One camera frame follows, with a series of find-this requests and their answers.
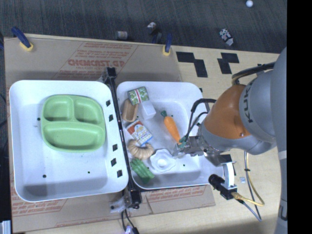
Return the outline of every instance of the divided green plate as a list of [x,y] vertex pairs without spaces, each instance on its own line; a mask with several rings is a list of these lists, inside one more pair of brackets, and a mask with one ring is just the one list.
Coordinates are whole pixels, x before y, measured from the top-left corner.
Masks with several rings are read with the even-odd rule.
[[94,151],[105,142],[103,109],[89,97],[51,96],[43,105],[41,131],[44,142],[55,150]]

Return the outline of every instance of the carrot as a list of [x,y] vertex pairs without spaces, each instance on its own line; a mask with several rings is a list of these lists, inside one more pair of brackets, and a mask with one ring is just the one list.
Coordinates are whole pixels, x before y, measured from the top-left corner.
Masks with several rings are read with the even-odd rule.
[[164,124],[167,128],[167,130],[169,131],[169,133],[171,134],[171,136],[176,140],[176,142],[178,144],[180,143],[180,134],[179,131],[176,127],[176,123],[174,121],[174,119],[170,116],[167,116],[167,112],[164,110],[160,113],[162,116],[164,116]]

